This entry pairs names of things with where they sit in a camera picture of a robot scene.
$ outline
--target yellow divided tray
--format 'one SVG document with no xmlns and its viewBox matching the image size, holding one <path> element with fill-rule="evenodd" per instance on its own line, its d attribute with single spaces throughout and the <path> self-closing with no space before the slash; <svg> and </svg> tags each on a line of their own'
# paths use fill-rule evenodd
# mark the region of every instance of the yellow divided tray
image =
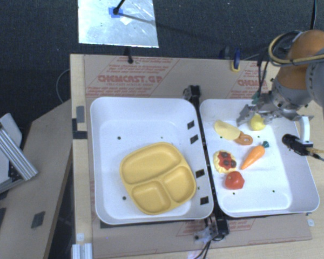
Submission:
<svg viewBox="0 0 324 259">
<path fill-rule="evenodd" d="M 196 189 L 193 173 L 177 148 L 166 142 L 127 155 L 120 176 L 131 199 L 145 214 L 157 215 L 190 200 Z"/>
</svg>

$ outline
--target tomato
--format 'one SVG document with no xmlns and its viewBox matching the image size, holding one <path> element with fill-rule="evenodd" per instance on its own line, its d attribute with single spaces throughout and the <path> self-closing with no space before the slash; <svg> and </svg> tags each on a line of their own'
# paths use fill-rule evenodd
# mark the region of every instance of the tomato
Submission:
<svg viewBox="0 0 324 259">
<path fill-rule="evenodd" d="M 228 189 L 236 190 L 241 189 L 244 186 L 245 180 L 238 171 L 233 171 L 227 174 L 225 180 L 225 186 Z"/>
</svg>

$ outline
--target table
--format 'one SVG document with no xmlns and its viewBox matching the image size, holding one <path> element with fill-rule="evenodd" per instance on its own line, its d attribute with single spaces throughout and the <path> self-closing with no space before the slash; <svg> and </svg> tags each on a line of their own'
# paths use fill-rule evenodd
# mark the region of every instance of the table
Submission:
<svg viewBox="0 0 324 259">
<path fill-rule="evenodd" d="M 243 70 L 235 74 L 229 71 L 230 61 L 225 60 L 154 59 L 143 57 L 135 57 L 133 60 L 136 65 L 133 64 L 130 66 L 125 62 L 125 57 L 71 55 L 73 167 L 78 245 L 99 241 L 93 237 L 96 231 L 92 222 L 96 216 L 91 212 L 92 201 L 90 189 L 92 186 L 89 174 L 89 171 L 91 173 L 89 168 L 91 156 L 88 152 L 89 146 L 87 142 L 87 137 L 89 136 L 87 122 L 89 122 L 89 117 L 86 114 L 86 108 L 92 99 L 100 97 L 105 93 L 109 93 L 111 96 L 181 98 L 183 88 L 191 84 L 201 85 L 203 99 L 223 98 L 217 97 L 217 94 L 224 93 L 225 91 L 224 98 L 248 98 L 257 89 L 253 79 L 255 63 L 241 62 L 241 68 Z M 144 76 L 148 76 L 146 74 L 154 74 L 151 75 L 150 86 L 147 85 L 144 88 L 142 84 L 134 88 L 134 86 L 124 81 L 123 76 L 130 76 L 130 74 L 138 75 L 139 72 L 137 70 L 140 70 L 140 74 L 144 74 Z M 269 78 L 275 77 L 277 71 L 278 69 L 276 67 L 270 66 L 268 68 L 265 90 L 270 87 L 271 83 L 269 82 Z M 311 102 L 300 113 L 315 115 L 311 121 L 311 138 L 314 141 L 314 147 L 324 149 L 322 109 L 314 102 Z M 302 216 L 302 218 L 311 220 L 309 221 L 310 225 L 314 224 L 314 226 L 310 227 L 313 238 L 311 241 L 297 241 L 295 238 L 287 238 L 285 240 L 266 239 L 266 241 L 246 243 L 245 247 L 210 249 L 208 258 L 324 258 L 324 162 L 310 158 L 309 165 L 320 195 L 319 208 L 306 217 Z M 111 254 L 111 249 L 113 248 L 109 248 L 106 251 L 106 256 Z M 112 254 L 113 257 L 119 256 L 119 254 Z M 187 257 L 187 254 L 187 252 L 176 252 L 139 255 L 140 258 L 183 258 Z M 130 255 L 129 253 L 122 253 L 120 256 L 131 258 Z"/>
</svg>

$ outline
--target white tray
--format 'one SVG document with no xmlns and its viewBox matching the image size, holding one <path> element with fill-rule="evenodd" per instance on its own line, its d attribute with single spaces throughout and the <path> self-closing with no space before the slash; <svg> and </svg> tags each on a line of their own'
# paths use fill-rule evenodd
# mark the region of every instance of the white tray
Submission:
<svg viewBox="0 0 324 259">
<path fill-rule="evenodd" d="M 127 224 L 209 216 L 213 199 L 197 114 L 191 103 L 183 99 L 101 97 L 91 104 L 90 116 L 95 208 L 103 222 Z M 169 212 L 146 215 L 130 199 L 119 166 L 129 153 L 162 141 L 173 144 L 183 154 L 195 176 L 197 190 L 191 200 Z"/>
<path fill-rule="evenodd" d="M 232 217 L 249 217 L 311 212 L 319 205 L 319 196 L 305 156 L 300 156 L 282 143 L 286 133 L 298 135 L 295 123 L 274 119 L 262 131 L 251 131 L 247 124 L 239 128 L 253 137 L 250 146 L 228 141 L 215 132 L 215 121 L 221 120 L 236 126 L 236 118 L 251 100 L 205 100 L 200 113 L 211 162 L 215 189 L 220 208 Z M 270 147 L 264 156 L 245 170 L 240 170 L 249 150 L 263 141 Z M 213 165 L 213 154 L 219 150 L 231 152 L 237 160 L 238 170 L 245 179 L 243 189 L 228 190 L 224 186 L 225 174 L 218 173 Z"/>
</svg>

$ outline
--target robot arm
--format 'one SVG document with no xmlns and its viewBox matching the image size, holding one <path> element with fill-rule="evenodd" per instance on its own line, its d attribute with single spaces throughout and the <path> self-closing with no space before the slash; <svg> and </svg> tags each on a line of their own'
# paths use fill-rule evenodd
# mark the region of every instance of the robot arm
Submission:
<svg viewBox="0 0 324 259">
<path fill-rule="evenodd" d="M 244 107 L 237 119 L 238 126 L 256 113 L 266 124 L 278 117 L 298 121 L 302 116 L 297 110 L 312 100 L 323 107 L 324 113 L 324 32 L 310 30 L 297 35 L 284 60 L 272 53 L 275 40 L 269 47 L 269 55 L 272 63 L 281 64 L 280 71 L 271 91 L 262 93 L 255 105 Z"/>
</svg>

